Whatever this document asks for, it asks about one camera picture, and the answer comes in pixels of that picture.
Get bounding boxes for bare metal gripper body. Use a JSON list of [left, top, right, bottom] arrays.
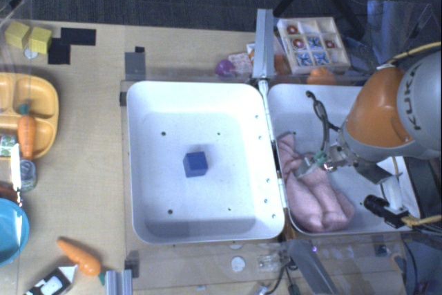
[[321, 143, 350, 173]]

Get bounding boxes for pink cloth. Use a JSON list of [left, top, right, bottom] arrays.
[[276, 133, 356, 234]]

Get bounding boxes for white plastic tray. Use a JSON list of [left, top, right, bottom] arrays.
[[267, 83, 423, 237], [125, 80, 287, 246]]

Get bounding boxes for orange toy fruit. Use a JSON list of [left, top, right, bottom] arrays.
[[306, 66, 338, 86]]

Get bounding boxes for blue cube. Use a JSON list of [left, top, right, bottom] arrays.
[[182, 151, 210, 179]]

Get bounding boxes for wooden noughts and crosses box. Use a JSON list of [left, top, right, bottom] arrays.
[[277, 17, 352, 75]]

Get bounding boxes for pink patterned packet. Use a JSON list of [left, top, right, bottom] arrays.
[[227, 52, 253, 75]]

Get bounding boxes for purple grapes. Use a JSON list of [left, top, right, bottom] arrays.
[[214, 59, 238, 79]]

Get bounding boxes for orange carrot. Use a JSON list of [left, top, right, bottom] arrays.
[[17, 103, 37, 162], [56, 237, 107, 286]]

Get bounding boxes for orange divided plate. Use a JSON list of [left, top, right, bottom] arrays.
[[0, 72, 60, 160]]

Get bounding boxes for small silver can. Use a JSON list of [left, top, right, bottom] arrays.
[[19, 159, 39, 192]]

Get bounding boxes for black and white carton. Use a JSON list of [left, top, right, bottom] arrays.
[[23, 265, 79, 295]]

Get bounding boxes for yellow cube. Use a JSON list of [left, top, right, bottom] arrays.
[[3, 21, 30, 50], [28, 26, 53, 55]]

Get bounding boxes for green and white packet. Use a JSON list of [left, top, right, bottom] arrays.
[[0, 135, 19, 158]]

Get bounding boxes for blue bowl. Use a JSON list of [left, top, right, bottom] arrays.
[[0, 197, 30, 267]]

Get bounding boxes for black cylinder on white bracket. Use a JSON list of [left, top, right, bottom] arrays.
[[363, 178, 415, 229]]

